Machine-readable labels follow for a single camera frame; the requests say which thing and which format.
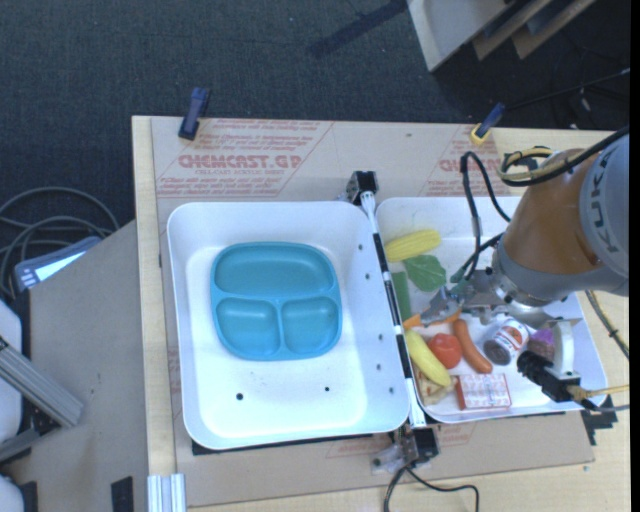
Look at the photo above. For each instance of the red and white carton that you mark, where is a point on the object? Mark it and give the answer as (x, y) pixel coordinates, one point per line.
(484, 391)

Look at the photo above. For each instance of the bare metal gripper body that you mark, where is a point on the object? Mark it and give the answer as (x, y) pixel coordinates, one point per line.
(487, 295)

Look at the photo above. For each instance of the thin black and white rod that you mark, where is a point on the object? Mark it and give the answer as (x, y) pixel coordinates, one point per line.
(389, 287)

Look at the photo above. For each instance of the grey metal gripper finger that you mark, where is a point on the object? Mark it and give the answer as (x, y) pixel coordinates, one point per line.
(449, 296)
(434, 311)

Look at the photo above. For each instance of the white and red can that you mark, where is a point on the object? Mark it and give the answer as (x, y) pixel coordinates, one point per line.
(507, 340)

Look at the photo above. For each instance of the orange sausage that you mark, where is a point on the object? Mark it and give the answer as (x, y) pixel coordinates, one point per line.
(472, 347)

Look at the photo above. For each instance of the white plastic tray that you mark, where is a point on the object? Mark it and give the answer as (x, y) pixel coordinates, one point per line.
(530, 395)
(280, 400)

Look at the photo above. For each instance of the pizza slice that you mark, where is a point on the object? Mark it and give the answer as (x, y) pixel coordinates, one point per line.
(432, 392)

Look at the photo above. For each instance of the yellow corn cob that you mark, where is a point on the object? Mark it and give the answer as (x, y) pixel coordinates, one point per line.
(412, 245)

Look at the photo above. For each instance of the green rectangular stick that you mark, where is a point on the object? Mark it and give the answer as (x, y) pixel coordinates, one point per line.
(401, 295)

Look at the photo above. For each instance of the brown cardboard board red print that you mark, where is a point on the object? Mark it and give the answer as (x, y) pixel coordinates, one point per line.
(300, 160)

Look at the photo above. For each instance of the blue divided plate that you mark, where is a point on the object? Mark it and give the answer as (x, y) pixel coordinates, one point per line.
(275, 300)

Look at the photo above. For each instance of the green lettuce leaf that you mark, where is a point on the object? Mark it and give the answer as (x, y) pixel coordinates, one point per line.
(426, 274)

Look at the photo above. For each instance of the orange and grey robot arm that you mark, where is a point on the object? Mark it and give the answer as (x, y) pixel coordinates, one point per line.
(550, 235)

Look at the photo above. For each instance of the yellow banana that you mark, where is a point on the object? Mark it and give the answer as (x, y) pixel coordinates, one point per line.
(426, 357)

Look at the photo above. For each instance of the black cylinder on white bracket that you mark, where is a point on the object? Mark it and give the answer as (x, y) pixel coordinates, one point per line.
(547, 372)

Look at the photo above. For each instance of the orange carrot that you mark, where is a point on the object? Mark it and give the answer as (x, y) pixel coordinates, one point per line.
(411, 321)

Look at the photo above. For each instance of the red tomato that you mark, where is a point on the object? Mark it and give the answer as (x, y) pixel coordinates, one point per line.
(446, 351)

